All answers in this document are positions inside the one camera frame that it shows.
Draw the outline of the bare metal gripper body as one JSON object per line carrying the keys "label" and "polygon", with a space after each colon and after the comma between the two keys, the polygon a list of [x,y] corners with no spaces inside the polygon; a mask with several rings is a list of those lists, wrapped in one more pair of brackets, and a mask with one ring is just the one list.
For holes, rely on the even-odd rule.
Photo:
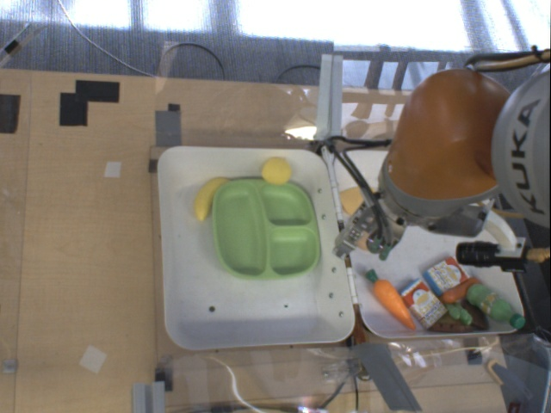
{"label": "bare metal gripper body", "polygon": [[346,223],[346,243],[352,248],[392,249],[406,232],[406,221],[383,200],[363,202]]}

